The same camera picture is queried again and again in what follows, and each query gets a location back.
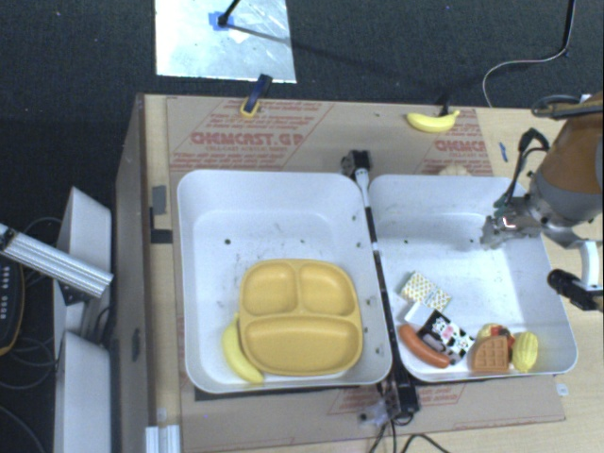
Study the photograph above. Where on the thin black and white rod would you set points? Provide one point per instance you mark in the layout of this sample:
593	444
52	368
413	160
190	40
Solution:
373	234

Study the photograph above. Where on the cow print milk carton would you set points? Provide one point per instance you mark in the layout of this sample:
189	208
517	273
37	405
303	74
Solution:
448	335

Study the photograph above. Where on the white plastic tray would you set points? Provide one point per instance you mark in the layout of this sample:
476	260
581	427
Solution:
439	234
264	215

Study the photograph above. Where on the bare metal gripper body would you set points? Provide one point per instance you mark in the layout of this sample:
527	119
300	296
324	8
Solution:
519	222

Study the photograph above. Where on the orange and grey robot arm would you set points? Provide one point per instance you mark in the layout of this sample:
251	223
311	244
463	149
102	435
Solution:
573	154

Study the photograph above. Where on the yellow patterned white carton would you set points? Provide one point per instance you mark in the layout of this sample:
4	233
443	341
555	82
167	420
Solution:
424	291

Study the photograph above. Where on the yellow divided plate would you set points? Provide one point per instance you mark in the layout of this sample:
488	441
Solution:
302	319

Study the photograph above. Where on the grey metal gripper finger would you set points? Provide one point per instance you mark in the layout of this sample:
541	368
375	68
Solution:
488	228
496	244

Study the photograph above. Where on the black cylinder on white bracket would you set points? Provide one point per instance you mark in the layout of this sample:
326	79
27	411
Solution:
572	287

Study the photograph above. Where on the orange sausage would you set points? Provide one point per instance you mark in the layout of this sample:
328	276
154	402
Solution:
422	347

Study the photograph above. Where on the yellow corn cob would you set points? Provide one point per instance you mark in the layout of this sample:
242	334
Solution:
525	351

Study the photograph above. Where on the yellow banana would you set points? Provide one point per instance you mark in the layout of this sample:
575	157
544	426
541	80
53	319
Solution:
236	354
431	122

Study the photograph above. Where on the brown waffle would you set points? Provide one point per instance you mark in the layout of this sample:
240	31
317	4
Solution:
491	356

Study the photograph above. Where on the brown cardboard board red print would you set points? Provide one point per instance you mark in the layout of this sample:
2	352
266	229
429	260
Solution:
264	135

